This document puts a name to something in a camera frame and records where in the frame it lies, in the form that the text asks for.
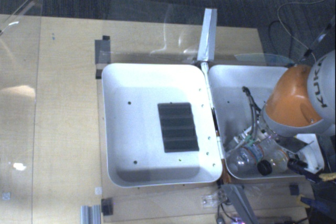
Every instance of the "metal bracket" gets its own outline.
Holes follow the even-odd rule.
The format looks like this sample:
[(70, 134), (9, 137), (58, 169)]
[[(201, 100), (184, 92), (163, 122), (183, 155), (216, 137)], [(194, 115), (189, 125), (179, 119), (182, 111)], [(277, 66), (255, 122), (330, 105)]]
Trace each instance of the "metal bracket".
[(95, 40), (94, 43), (96, 79), (101, 79), (104, 67), (111, 63), (111, 40), (109, 36), (103, 36), (102, 40)]
[(40, 0), (26, 0), (3, 23), (0, 24), (0, 36), (14, 25), (20, 23), (21, 18)]
[(201, 71), (204, 74), (206, 90), (207, 90), (208, 97), (209, 97), (210, 107), (211, 107), (211, 110), (214, 110), (214, 102), (213, 102), (213, 99), (212, 99), (211, 88), (210, 88), (209, 77), (208, 77), (209, 66), (208, 66), (207, 62), (202, 62), (201, 63)]
[(215, 40), (217, 25), (217, 9), (206, 8), (204, 12), (200, 46), (197, 61), (213, 61), (215, 58)]
[(80, 209), (81, 224), (101, 224), (100, 205), (82, 206)]
[(101, 200), (101, 212), (103, 216), (112, 216), (113, 215), (113, 200), (112, 198), (102, 199)]
[(243, 187), (234, 184), (224, 184), (221, 186), (226, 196), (232, 202), (237, 213), (246, 224), (259, 224), (252, 207), (246, 197)]
[(217, 189), (210, 195), (202, 195), (203, 208), (217, 208), (222, 203), (228, 201), (225, 191), (222, 188)]

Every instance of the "white tray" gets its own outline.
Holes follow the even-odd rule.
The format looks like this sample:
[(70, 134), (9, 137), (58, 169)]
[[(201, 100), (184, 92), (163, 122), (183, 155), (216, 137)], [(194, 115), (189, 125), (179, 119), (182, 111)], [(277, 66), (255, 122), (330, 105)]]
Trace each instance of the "white tray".
[[(210, 183), (222, 174), (203, 73), (190, 65), (113, 63), (102, 74), (110, 179), (121, 187)], [(165, 153), (158, 104), (191, 104), (199, 151)]]
[[(214, 101), (215, 114), (219, 133), (226, 148), (234, 136), (251, 126), (251, 115), (248, 99), (242, 91), (246, 86), (251, 91), (257, 105), (262, 108), (273, 88), (287, 70), (285, 67), (227, 66), (217, 65), (210, 68), (209, 83)], [(282, 174), (236, 174), (227, 169), (237, 179), (271, 179), (298, 177), (298, 174), (287, 170)]]

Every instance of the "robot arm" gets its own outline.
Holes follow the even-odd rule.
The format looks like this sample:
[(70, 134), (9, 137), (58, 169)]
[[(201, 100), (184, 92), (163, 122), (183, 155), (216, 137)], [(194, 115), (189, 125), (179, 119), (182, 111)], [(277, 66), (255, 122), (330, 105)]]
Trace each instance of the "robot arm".
[(268, 129), (284, 137), (320, 134), (335, 124), (335, 51), (312, 68), (289, 68), (275, 86), (261, 117)]

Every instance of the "cable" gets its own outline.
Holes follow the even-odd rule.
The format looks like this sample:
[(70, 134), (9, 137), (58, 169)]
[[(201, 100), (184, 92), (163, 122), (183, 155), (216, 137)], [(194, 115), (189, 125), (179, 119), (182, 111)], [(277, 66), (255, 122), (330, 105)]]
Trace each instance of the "cable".
[(300, 219), (300, 220), (298, 220), (298, 221), (296, 221), (296, 222), (294, 222), (294, 224), (299, 224), (299, 223), (304, 222), (305, 220), (309, 220), (309, 219), (311, 218), (311, 216), (312, 216), (313, 210), (314, 210), (314, 208), (311, 207), (308, 216), (305, 217), (305, 218), (302, 218), (302, 219)]
[(219, 207), (222, 208), (223, 213), (224, 213), (229, 219), (231, 219), (232, 221), (236, 221), (236, 220), (237, 220), (237, 219), (234, 219), (233, 217), (230, 217), (230, 216), (225, 212), (223, 204), (221, 204), (220, 206), (218, 206), (218, 212), (219, 212)]
[(248, 132), (252, 136), (252, 139), (255, 140), (257, 136), (257, 129), (258, 129), (258, 116), (257, 112), (260, 113), (261, 109), (258, 107), (256, 102), (254, 101), (250, 90), (247, 87), (242, 88), (243, 92), (246, 94), (249, 104), (250, 104), (250, 110), (251, 110), (251, 130)]
[[(322, 2), (324, 2), (324, 1), (326, 1), (326, 0), (319, 0), (319, 1), (315, 1), (315, 2), (288, 2), (288, 3), (284, 3), (284, 4), (282, 4), (282, 5), (278, 8), (278, 10), (277, 10), (277, 16), (278, 16), (278, 19), (279, 19), (279, 21), (280, 21), (282, 27), (285, 29), (285, 31), (286, 31), (286, 32), (287, 32), (287, 33), (288, 33), (294, 40), (296, 40), (299, 44), (301, 44), (302, 46), (304, 46), (307, 50), (309, 50), (308, 46), (305, 45), (303, 42), (301, 42), (299, 39), (297, 39), (295, 36), (293, 36), (293, 35), (290, 33), (290, 31), (287, 29), (287, 27), (285, 26), (285, 24), (283, 23), (283, 21), (282, 21), (281, 18), (280, 18), (280, 10), (281, 10), (283, 7), (287, 6), (287, 5), (313, 5), (313, 4), (322, 3)], [(315, 62), (316, 62), (316, 57), (315, 57), (315, 55), (314, 55), (313, 53), (311, 53), (311, 55), (314, 57), (314, 60), (315, 60)]]
[[(278, 50), (276, 49), (276, 47), (274, 46), (274, 42), (273, 42), (273, 39), (272, 39), (272, 35), (271, 35), (271, 27), (274, 23), (280, 23), (279, 20), (274, 20), (273, 22), (271, 22), (269, 25), (268, 25), (268, 28), (267, 28), (267, 34), (268, 34), (268, 39), (271, 41), (271, 45), (272, 45), (272, 48), (273, 50), (275, 51), (276, 55), (278, 55)], [(292, 29), (289, 27), (289, 25), (283, 23), (284, 25), (287, 26), (287, 28), (289, 29), (290, 31), (290, 34), (292, 36)], [(291, 38), (290, 39), (290, 45), (289, 45), (289, 52), (288, 52), (288, 58), (291, 59), (291, 51), (292, 51), (292, 47), (293, 47), (293, 39)]]
[(218, 205), (218, 207), (217, 207), (217, 218), (220, 217), (220, 215), (219, 215), (219, 208), (220, 208), (220, 205)]

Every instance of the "black cable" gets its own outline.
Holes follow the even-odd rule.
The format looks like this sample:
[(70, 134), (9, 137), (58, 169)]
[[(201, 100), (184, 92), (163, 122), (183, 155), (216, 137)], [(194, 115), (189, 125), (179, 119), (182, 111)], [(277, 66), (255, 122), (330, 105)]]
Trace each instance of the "black cable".
[(230, 206), (232, 205), (232, 202), (229, 199), (227, 199), (225, 202), (223, 202), (223, 204)]
[(304, 43), (302, 43), (299, 39), (297, 39), (295, 36), (293, 36), (293, 34), (288, 30), (288, 28), (284, 25), (283, 21), (281, 20), (280, 18), (280, 10), (284, 7), (284, 6), (287, 6), (287, 5), (313, 5), (313, 4), (319, 4), (319, 3), (322, 3), (326, 0), (318, 0), (318, 1), (314, 1), (314, 2), (287, 2), (287, 3), (284, 3), (282, 4), (278, 10), (277, 10), (277, 16), (278, 16), (278, 19), (281, 23), (281, 25), (283, 26), (283, 28), (285, 29), (285, 31), (292, 37), (292, 39), (296, 40), (299, 44), (303, 45), (307, 51), (306, 53), (304, 54), (305, 56), (309, 56), (309, 55), (312, 55), (315, 62), (316, 62), (316, 57), (315, 55), (312, 53), (312, 49), (310, 47), (308, 47), (307, 45), (305, 45)]
[(220, 208), (220, 205), (218, 205), (218, 207), (217, 207), (217, 218), (220, 217), (220, 215), (219, 215), (219, 208)]
[(223, 213), (224, 213), (229, 219), (231, 219), (232, 221), (237, 221), (237, 219), (234, 219), (233, 217), (230, 217), (230, 216), (225, 212), (223, 204), (221, 204), (221, 208), (222, 208)]
[[(274, 20), (273, 22), (271, 22), (269, 25), (268, 25), (268, 29), (267, 29), (267, 33), (268, 33), (268, 38), (269, 40), (271, 41), (271, 45), (272, 45), (272, 48), (273, 50), (275, 51), (276, 55), (279, 54), (278, 50), (276, 49), (275, 45), (274, 45), (274, 42), (273, 42), (273, 39), (272, 39), (272, 36), (271, 36), (271, 26), (274, 24), (274, 23), (280, 23), (279, 20)], [(293, 38), (292, 38), (292, 28), (287, 25), (286, 23), (282, 22), (289, 30), (290, 34), (291, 34), (291, 37), (290, 37), (290, 44), (289, 44), (289, 52), (288, 52), (288, 58), (291, 59), (291, 54), (292, 54), (292, 47), (293, 47)]]
[(250, 102), (252, 124), (251, 124), (251, 130), (248, 132), (248, 134), (253, 135), (253, 133), (254, 133), (254, 127), (255, 127), (255, 118), (254, 118), (255, 112), (254, 112), (253, 104), (251, 103), (251, 99), (250, 99), (251, 93), (250, 93), (250, 90), (247, 87), (245, 87), (245, 86), (242, 88), (242, 90), (246, 94), (246, 96), (248, 98), (248, 101)]
[(253, 98), (252, 96), (249, 97), (249, 100), (250, 100), (250, 103), (252, 103), (252, 107), (253, 107), (253, 124), (254, 124), (254, 132), (252, 134), (252, 139), (255, 140), (256, 137), (257, 137), (257, 129), (258, 129), (258, 117), (257, 117), (257, 110), (256, 110), (256, 107), (254, 105), (254, 101), (253, 101)]
[(308, 216), (305, 217), (305, 218), (302, 218), (302, 219), (300, 219), (300, 220), (298, 220), (296, 222), (294, 222), (293, 224), (299, 224), (299, 223), (304, 222), (305, 220), (309, 220), (311, 218), (311, 216), (312, 216), (313, 210), (314, 210), (314, 208), (310, 207), (310, 212), (309, 212)]
[(250, 90), (249, 90), (247, 87), (243, 86), (243, 92), (246, 93), (246, 96), (247, 96), (247, 97), (249, 97), (249, 98), (251, 97), (251, 102), (252, 102), (253, 106), (255, 107), (255, 109), (256, 109), (258, 112), (260, 112), (261, 109), (260, 109), (260, 107), (257, 105), (257, 103), (254, 101), (254, 98), (253, 98), (253, 96), (252, 96)]

